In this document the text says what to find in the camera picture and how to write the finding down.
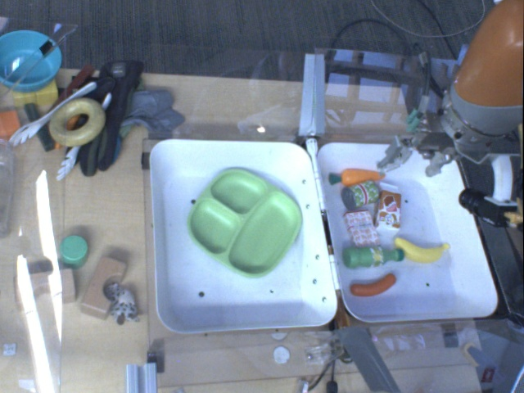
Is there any black cylinder on white bracket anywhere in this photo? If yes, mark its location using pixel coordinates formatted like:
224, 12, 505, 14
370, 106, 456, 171
458, 153, 522, 228

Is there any grey cloth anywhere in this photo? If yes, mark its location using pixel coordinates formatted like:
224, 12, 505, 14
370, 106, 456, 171
121, 89, 187, 133

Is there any green divided plate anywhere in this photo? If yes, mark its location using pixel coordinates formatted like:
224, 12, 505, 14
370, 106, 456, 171
187, 168, 304, 279

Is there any yellow ring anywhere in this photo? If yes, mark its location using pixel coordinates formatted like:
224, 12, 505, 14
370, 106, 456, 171
48, 97, 107, 148

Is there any green jar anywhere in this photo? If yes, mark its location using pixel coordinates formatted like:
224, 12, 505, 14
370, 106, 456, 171
59, 235, 89, 270

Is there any green can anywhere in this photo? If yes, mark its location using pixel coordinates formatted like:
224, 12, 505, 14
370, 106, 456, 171
341, 180, 382, 211

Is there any long wooden block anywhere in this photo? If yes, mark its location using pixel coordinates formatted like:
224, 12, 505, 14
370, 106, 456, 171
79, 255, 128, 321

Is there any orange sausage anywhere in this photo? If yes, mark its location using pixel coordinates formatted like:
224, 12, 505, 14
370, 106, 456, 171
350, 273, 398, 298

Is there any spotted toy animal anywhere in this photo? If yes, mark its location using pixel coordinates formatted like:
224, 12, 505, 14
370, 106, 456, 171
102, 281, 141, 326

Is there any white plastic tray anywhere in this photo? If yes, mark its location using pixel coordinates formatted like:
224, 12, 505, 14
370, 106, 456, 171
149, 138, 339, 335
317, 142, 499, 323

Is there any orange and white carton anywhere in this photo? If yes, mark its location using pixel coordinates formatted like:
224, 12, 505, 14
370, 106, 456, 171
373, 190, 403, 231

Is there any green bottle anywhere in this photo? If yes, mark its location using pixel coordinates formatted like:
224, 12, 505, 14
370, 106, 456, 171
342, 246, 406, 269

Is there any red and white packet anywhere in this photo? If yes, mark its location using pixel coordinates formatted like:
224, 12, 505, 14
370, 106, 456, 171
342, 210, 381, 248

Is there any orange carrot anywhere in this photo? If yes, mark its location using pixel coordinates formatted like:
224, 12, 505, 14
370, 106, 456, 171
328, 168, 386, 187

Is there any black cloth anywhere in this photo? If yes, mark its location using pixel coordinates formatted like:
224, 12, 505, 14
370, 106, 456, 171
76, 60, 145, 178

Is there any blue bowl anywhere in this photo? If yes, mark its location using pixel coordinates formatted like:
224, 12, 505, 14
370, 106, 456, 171
0, 29, 63, 94

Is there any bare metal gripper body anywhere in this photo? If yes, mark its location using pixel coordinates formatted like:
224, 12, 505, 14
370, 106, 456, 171
412, 106, 518, 165

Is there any orange cube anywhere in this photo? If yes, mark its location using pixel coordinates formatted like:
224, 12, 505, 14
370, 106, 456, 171
0, 110, 21, 139

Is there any yellow banana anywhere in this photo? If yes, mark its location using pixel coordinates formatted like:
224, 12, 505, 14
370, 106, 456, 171
394, 237, 451, 265

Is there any yellow block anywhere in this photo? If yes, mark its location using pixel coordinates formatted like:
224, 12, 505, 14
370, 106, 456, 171
11, 79, 60, 108

